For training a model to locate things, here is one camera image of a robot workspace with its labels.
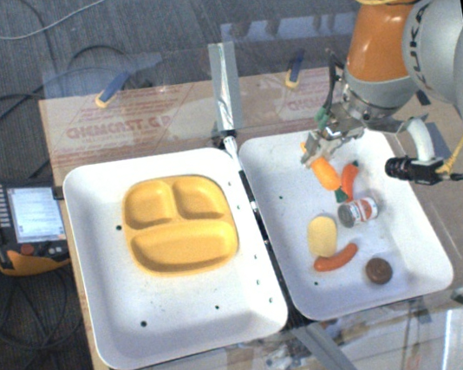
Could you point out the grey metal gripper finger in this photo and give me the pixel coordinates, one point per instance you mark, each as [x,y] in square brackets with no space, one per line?
[312,146]
[331,146]

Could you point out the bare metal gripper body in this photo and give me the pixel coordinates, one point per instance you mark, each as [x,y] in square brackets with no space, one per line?
[346,121]

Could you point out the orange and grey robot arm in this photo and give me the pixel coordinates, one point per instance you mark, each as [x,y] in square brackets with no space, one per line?
[383,40]

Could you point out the thick orange carrot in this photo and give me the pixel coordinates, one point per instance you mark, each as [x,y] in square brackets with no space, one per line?
[326,174]

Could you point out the thin orange carrot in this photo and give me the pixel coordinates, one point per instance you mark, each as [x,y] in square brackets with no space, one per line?
[348,180]

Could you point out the small red and white can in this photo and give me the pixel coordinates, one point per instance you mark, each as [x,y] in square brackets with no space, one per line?
[359,211]

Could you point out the pale yellow bread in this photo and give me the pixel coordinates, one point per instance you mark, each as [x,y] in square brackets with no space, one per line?
[322,235]

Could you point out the orange sausage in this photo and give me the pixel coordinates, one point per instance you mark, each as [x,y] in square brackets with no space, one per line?
[336,259]

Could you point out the white plastic tray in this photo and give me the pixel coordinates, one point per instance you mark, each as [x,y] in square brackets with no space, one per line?
[182,311]
[403,239]

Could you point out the brown biscuit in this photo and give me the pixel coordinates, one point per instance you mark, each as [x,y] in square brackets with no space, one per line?
[378,271]

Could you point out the yellow divided plate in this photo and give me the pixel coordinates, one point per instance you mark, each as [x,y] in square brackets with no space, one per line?
[183,240]

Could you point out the brown cardboard board, red print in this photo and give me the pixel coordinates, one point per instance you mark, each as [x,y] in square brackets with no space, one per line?
[138,125]

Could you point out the black cylinder on white bracket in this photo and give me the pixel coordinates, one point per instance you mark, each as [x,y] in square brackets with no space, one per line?
[413,170]

